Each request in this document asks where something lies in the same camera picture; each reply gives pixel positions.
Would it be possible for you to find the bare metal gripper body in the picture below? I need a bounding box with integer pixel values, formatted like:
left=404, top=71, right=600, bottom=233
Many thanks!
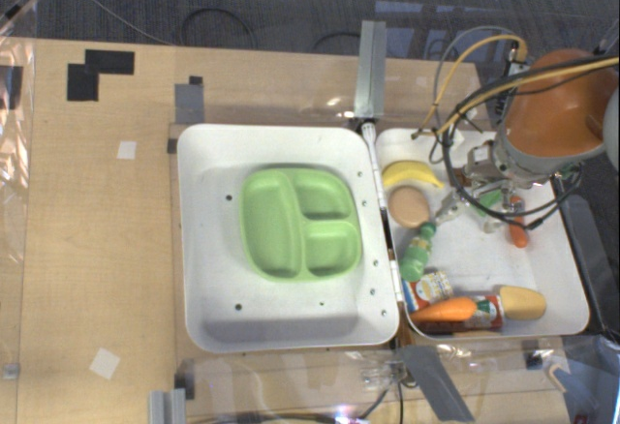
left=459, top=143, right=553, bottom=195

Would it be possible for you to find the orange sausage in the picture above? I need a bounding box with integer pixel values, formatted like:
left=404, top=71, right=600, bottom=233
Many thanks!
left=507, top=196, right=530, bottom=250

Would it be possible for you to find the white plastic tray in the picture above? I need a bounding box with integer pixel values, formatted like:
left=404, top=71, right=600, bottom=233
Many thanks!
left=375, top=127, right=592, bottom=342
left=175, top=123, right=401, bottom=355

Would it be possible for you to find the green plastic bottle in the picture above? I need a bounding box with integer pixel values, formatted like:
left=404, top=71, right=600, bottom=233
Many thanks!
left=398, top=221, right=438, bottom=284

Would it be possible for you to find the yellow banana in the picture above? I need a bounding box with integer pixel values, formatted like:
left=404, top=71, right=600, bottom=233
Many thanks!
left=381, top=160, right=446, bottom=192

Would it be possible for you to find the red and white carton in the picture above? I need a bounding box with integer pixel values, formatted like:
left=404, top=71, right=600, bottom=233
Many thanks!
left=401, top=269, right=455, bottom=313

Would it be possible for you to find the beige bread loaf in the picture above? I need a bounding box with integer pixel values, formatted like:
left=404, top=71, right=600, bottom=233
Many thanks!
left=492, top=285, right=548, bottom=322

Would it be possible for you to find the orange carrot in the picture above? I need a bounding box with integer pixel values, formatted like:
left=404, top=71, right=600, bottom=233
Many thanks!
left=410, top=296, right=479, bottom=324

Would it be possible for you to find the red printed can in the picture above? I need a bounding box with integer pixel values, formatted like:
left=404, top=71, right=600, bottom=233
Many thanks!
left=419, top=293, right=506, bottom=334

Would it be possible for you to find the green divided plate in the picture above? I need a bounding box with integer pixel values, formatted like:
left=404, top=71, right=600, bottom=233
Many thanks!
left=239, top=167, right=364, bottom=282

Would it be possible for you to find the pale wood board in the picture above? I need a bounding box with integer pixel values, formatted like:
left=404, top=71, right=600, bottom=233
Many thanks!
left=167, top=45, right=575, bottom=424

